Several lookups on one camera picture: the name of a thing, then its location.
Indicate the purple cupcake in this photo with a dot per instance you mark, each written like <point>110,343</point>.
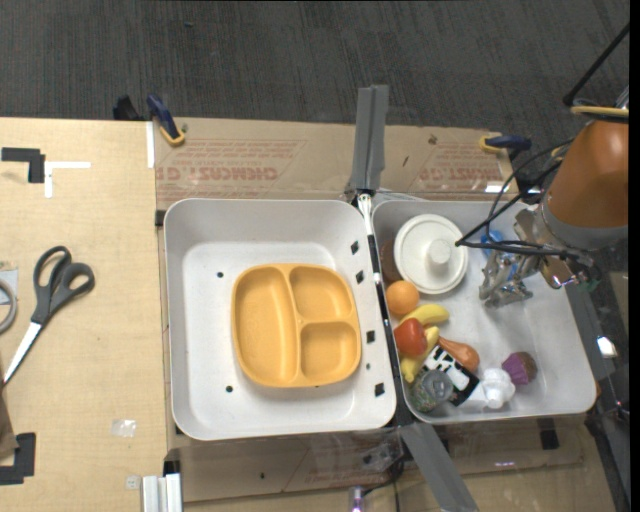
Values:
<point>520,367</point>

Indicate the white plastic bottle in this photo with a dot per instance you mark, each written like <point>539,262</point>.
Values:
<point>495,389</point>

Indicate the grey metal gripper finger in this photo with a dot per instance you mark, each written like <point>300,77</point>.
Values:
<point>491,274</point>
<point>512,294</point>

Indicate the red pepper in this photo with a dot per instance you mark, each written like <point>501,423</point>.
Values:
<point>410,337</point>

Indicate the orange carrot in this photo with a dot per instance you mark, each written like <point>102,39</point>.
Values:
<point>462,354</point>

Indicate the grey tape roll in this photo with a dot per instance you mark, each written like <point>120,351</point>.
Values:
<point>6,320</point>

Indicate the yellow banana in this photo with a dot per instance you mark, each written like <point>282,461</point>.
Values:
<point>430,315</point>
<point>414,365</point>

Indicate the orange divided plate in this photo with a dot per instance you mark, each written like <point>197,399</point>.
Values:
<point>270,325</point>

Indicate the blue plastic item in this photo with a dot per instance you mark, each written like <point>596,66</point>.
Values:
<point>492,239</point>

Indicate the brown cardboard board red print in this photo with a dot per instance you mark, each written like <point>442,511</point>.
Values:
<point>280,160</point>

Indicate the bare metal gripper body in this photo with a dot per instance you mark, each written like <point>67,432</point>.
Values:
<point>531,231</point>

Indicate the orange fruit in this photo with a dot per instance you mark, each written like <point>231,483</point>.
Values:
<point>402,297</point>

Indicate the grey can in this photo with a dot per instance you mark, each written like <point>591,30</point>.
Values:
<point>431,391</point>

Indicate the black and white carton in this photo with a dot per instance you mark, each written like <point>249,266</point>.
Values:
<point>450,367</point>

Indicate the white round lid with knob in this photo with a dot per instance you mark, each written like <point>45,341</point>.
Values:
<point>425,250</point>

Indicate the white plastic tray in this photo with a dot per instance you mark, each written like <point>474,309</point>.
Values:
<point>540,350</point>
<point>200,320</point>

